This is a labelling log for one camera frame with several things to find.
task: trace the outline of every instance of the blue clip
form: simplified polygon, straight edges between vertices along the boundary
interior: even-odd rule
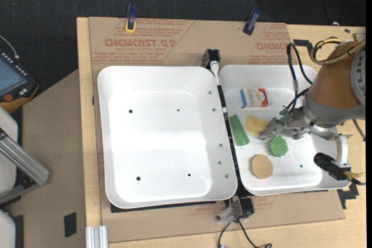
[[[137,5],[135,3],[129,2],[127,8],[128,19],[126,21],[126,31],[128,33],[135,32],[135,11],[137,10]]]
[[[258,18],[261,15],[261,10],[260,9],[252,9],[251,13],[249,14],[248,17],[248,22],[246,23],[243,32],[247,33],[249,35],[252,34],[253,29],[255,28],[255,23],[258,20]]]

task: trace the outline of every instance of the tray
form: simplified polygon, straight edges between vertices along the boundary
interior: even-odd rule
[[[315,70],[305,66],[304,69],[310,79],[315,78]],[[295,72],[299,81],[299,90],[310,87],[298,66],[295,66]],[[300,140],[284,135],[289,151],[285,156],[274,157],[269,151],[269,139],[263,141],[247,132],[245,123],[249,115],[270,121],[273,117],[280,117],[279,111],[294,98],[292,76],[288,66],[228,65],[221,69],[220,81],[228,115],[238,115],[250,139],[245,146],[237,146],[234,141],[239,172],[246,190],[254,195],[273,195],[344,188],[349,185],[348,181],[337,181],[330,177],[313,162],[314,155],[318,152],[335,158],[337,148],[334,141],[325,141],[313,134],[305,135]],[[270,105],[242,108],[240,90],[246,88],[266,89]],[[301,104],[302,98],[299,98],[297,106]],[[270,159],[273,164],[272,176],[259,179],[253,174],[250,162],[256,154],[266,155]]]
[[[105,184],[122,209],[232,197],[237,177],[212,73],[109,66],[98,76]]]

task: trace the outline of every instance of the tan circle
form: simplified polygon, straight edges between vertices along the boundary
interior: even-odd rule
[[[260,179],[266,179],[273,174],[273,164],[267,156],[259,154],[252,157],[251,170]]]

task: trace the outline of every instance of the green object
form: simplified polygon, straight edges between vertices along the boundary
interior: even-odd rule
[[[249,143],[249,138],[245,133],[243,125],[240,123],[237,115],[233,115],[230,117],[230,126],[232,129],[232,134],[238,146],[244,146]]]
[[[287,142],[285,141],[284,138],[281,137],[281,135],[274,136],[269,141],[269,148],[270,148],[271,153],[274,156],[278,156],[278,157],[281,157],[288,152]]]

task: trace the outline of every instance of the wooden edge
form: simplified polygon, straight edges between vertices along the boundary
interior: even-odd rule
[[[101,225],[98,161],[91,67],[89,18],[77,18],[77,46],[80,81],[81,133],[83,138],[85,217],[88,227]]]

